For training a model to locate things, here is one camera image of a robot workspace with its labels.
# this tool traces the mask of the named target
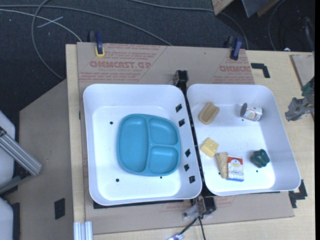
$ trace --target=chip can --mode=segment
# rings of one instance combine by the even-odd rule
[[[244,103],[242,105],[240,116],[253,121],[259,121],[263,115],[262,107]]]

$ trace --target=blue plate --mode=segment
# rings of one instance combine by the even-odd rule
[[[147,176],[165,176],[179,166],[180,135],[168,119],[130,114],[119,125],[117,159],[126,171]]]

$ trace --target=blue clamp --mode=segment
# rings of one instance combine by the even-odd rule
[[[233,60],[238,60],[239,51],[244,42],[242,37],[237,37],[233,43],[233,50],[231,51],[230,58]]]
[[[103,58],[105,56],[105,49],[104,49],[104,45],[102,43],[102,37],[99,31],[95,32],[95,38],[96,38],[95,55],[98,58]]]

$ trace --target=table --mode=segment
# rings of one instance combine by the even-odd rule
[[[293,150],[308,197],[298,201],[292,218],[268,219],[204,225],[206,239],[315,239],[315,160],[314,120],[310,115],[297,121],[287,121],[285,112],[293,97],[301,96],[301,87],[295,74],[290,55],[294,52],[246,51],[250,63],[263,63],[271,78],[264,78],[262,70],[253,69],[256,84],[272,90],[282,121]],[[77,73],[77,47],[66,46],[67,91],[70,129],[70,155],[72,169],[73,218],[85,221],[84,187],[82,169],[81,131],[79,121],[79,89]],[[94,235],[95,240],[159,239],[164,240],[180,232],[182,228],[132,231]],[[199,225],[184,233],[185,239],[202,239]]]

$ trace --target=dark background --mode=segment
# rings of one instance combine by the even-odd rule
[[[0,111],[16,127],[19,111],[66,78],[65,45],[79,40],[54,23],[34,22],[34,42],[38,52],[61,78],[50,72],[38,57],[32,42],[33,15],[45,0],[0,0]],[[139,0],[157,5],[213,10],[211,0]],[[234,0],[223,14],[198,10],[178,10],[148,6],[127,0],[50,0],[47,6],[77,8],[113,17],[138,26],[174,46],[221,48],[229,36],[246,36],[247,50],[311,52],[305,19],[315,24],[315,0],[285,0],[258,17],[247,17],[241,0]],[[100,31],[104,43],[166,45],[141,30],[124,23],[88,13],[44,7],[39,16],[69,28],[83,42],[89,31]],[[309,24],[310,38],[315,32]]]

